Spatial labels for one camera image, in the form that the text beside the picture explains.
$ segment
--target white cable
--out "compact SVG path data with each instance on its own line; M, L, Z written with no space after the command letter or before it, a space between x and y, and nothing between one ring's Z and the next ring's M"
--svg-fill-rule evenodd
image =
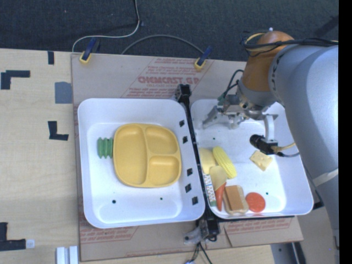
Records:
M83 39L86 39L86 38L93 38L93 37L96 37L96 38L114 38L114 39L117 39L117 38L126 38L126 37L129 37L129 36L132 36L133 34L135 34L139 28L139 25L140 25L140 18L139 18L139 11L138 11L138 3L137 3L137 0L134 0L135 1L135 8L136 8L136 14L137 14L137 19L138 19L138 22L137 22L137 26L136 28L134 29L133 32L131 32L130 34L127 34L127 35L123 35L123 36L106 36L106 35L89 35L89 36L84 36L82 38L79 38L78 40L76 40L74 43L73 43L73 46L72 46L72 52L75 51L75 46L78 42L80 42L81 40Z

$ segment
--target black fabric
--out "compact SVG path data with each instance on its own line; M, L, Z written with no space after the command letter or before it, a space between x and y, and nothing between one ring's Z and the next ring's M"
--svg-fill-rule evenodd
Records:
M154 34L186 39L213 59L246 61L243 31L273 27L295 39L338 40L339 0L137 0L141 27L124 39L102 39L101 53L118 54ZM86 35L126 35L136 25L133 0L0 0L0 48L71 51ZM79 42L82 52L89 38ZM126 54L198 57L178 40L153 38Z

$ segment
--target cheese slice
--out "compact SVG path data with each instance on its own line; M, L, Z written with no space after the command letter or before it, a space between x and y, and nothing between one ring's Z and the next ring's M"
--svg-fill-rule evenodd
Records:
M265 171L273 161L272 157L262 153L261 151L255 151L249 159L263 171Z

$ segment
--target blue clamp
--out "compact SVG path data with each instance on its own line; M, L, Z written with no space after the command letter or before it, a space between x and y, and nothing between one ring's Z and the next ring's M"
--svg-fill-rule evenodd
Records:
M92 57L92 53L98 52L100 49L100 41L97 40L97 38L93 37L88 46L87 49L81 54L79 61L82 64L87 64L90 61L90 58Z
M194 67L196 70L201 70L204 65L205 65L205 60L208 58L210 53L213 51L213 48L211 46L208 46L208 48L204 51L203 55L201 55L194 63Z

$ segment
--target yellow plate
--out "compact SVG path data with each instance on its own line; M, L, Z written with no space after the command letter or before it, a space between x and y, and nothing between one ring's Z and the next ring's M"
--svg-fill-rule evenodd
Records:
M181 153L169 129L131 123L117 129L113 143L117 177L128 186L157 188L175 183L181 174Z

